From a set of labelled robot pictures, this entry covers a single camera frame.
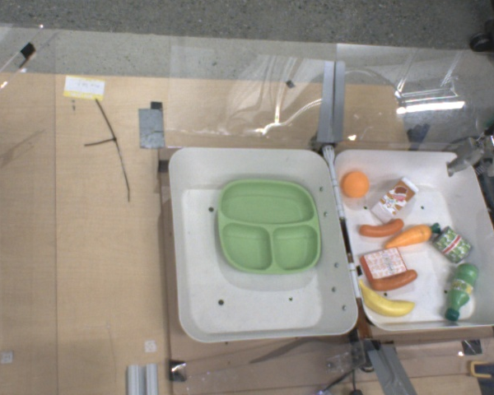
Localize yellow banana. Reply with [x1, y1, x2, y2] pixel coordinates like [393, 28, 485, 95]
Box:
[358, 279, 416, 318]

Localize green and white can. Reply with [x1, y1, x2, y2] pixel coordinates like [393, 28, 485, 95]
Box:
[431, 225, 473, 263]

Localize orange carrot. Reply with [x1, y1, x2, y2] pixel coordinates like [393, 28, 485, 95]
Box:
[384, 222, 442, 249]

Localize green bottle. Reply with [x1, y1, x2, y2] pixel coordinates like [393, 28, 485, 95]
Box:
[444, 263, 480, 322]

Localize white carton with brown print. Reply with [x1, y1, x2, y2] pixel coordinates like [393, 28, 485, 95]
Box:
[370, 176, 420, 224]

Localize red and white packet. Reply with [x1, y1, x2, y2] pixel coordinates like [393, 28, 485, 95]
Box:
[359, 247, 408, 281]

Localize orange sausage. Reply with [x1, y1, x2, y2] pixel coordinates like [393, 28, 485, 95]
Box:
[370, 269, 418, 292]
[358, 218, 405, 239]

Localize thin black and white rod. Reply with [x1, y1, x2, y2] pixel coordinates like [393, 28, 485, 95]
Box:
[324, 146, 364, 300]

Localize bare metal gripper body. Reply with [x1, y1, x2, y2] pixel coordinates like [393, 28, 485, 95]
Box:
[476, 133, 494, 156]

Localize orange ball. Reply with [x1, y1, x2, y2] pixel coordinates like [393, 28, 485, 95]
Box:
[340, 170, 371, 199]

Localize green divided plate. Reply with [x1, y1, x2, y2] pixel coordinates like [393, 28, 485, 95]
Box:
[217, 179, 322, 275]

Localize white plastic tray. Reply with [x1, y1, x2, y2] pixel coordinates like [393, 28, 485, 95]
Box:
[333, 149, 494, 332]
[167, 146, 359, 344]

